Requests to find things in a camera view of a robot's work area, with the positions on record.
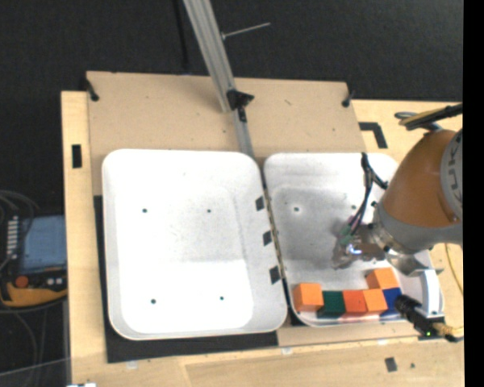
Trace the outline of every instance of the black mat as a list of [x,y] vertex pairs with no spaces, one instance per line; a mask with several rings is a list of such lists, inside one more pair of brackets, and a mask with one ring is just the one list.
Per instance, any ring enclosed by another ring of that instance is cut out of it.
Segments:
[[277,346],[275,331],[264,334],[226,335],[221,337],[197,337],[192,339],[166,339],[157,341],[133,341],[119,335],[111,326],[107,312],[106,274],[104,263],[104,230],[102,223],[102,197],[94,197],[95,223],[97,227],[98,260],[104,311],[107,361],[116,363],[165,356],[233,352],[262,347]]

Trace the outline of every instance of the blue block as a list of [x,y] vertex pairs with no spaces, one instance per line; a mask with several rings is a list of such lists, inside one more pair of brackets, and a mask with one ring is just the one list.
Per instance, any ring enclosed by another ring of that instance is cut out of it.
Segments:
[[402,290],[400,288],[389,288],[383,290],[384,297],[386,298],[387,302],[387,311],[384,311],[380,314],[381,317],[392,315],[392,314],[399,314],[399,312],[394,308],[394,302],[396,298],[402,295]]

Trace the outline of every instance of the block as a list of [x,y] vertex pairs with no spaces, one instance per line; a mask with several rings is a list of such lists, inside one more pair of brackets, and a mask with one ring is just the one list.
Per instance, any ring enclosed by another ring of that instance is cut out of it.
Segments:
[[315,312],[324,305],[323,289],[315,282],[302,282],[292,292],[296,311]]
[[363,292],[368,314],[380,315],[389,309],[383,289],[365,289]]
[[342,292],[344,298],[344,307],[346,312],[343,317],[361,317],[366,315],[368,309],[365,305],[364,290],[346,289]]
[[339,318],[345,312],[342,291],[323,291],[323,306],[317,310],[317,318]]
[[394,302],[396,298],[402,295],[402,290],[400,288],[389,288],[383,289],[384,298],[387,303],[387,310],[381,314],[381,317],[386,317],[388,315],[399,314],[399,312],[394,308]]
[[400,286],[392,268],[374,269],[365,277],[365,280],[370,289],[389,289]]

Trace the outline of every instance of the black connector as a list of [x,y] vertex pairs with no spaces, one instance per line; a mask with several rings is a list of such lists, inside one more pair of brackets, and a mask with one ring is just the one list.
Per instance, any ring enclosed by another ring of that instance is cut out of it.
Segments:
[[434,328],[434,324],[444,323],[444,317],[427,318],[416,309],[419,306],[421,306],[421,303],[407,295],[400,295],[394,301],[394,308],[396,308],[396,310],[404,316],[409,323],[414,324],[415,330],[417,330],[424,338],[440,337],[439,332]]

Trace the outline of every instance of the green block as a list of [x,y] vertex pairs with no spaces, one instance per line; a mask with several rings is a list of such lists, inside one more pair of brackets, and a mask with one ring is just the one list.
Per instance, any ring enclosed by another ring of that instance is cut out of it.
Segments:
[[346,312],[342,291],[323,291],[324,306],[317,310],[317,318],[339,318]]

